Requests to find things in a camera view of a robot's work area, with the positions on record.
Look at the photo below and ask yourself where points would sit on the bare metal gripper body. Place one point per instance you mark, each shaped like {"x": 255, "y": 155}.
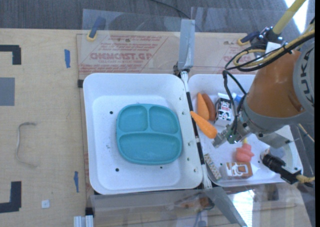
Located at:
{"x": 238, "y": 129}

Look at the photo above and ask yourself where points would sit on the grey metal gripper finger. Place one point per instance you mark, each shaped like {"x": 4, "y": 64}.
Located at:
{"x": 220, "y": 139}

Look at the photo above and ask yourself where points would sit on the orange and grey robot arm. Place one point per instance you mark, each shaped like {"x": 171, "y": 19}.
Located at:
{"x": 272, "y": 93}

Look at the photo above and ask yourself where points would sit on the white plastic tray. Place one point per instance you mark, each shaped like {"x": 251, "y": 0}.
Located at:
{"x": 222, "y": 149}
{"x": 140, "y": 86}

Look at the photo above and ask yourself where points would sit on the long orange carrot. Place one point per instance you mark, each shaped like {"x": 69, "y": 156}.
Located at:
{"x": 203, "y": 124}

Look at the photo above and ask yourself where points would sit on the black and white milk carton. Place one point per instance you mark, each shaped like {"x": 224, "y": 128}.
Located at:
{"x": 223, "y": 112}

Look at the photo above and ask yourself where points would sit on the pink squeeze bottle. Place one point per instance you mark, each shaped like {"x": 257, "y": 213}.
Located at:
{"x": 243, "y": 153}

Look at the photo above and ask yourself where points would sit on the patterned flat packet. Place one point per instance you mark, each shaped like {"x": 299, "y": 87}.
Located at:
{"x": 212, "y": 167}

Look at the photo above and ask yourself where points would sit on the clear bottle with blue cap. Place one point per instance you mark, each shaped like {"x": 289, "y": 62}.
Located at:
{"x": 236, "y": 97}

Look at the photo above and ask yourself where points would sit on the brown sausage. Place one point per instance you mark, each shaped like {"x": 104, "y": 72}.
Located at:
{"x": 210, "y": 107}

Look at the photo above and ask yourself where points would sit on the brown and white carton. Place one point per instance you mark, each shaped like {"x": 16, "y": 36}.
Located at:
{"x": 237, "y": 170}

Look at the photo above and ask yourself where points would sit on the short orange carrot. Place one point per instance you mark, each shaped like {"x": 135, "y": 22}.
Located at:
{"x": 202, "y": 107}

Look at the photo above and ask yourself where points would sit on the thin black and white rod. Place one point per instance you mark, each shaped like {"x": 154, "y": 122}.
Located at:
{"x": 191, "y": 106}

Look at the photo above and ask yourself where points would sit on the blue divided plate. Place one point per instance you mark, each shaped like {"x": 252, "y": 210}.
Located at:
{"x": 148, "y": 133}

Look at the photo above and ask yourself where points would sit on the brown cardboard board red print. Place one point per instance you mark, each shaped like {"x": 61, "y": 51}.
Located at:
{"x": 120, "y": 56}

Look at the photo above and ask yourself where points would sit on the black cylinder on white bracket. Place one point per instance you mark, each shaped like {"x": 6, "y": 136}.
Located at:
{"x": 273, "y": 163}

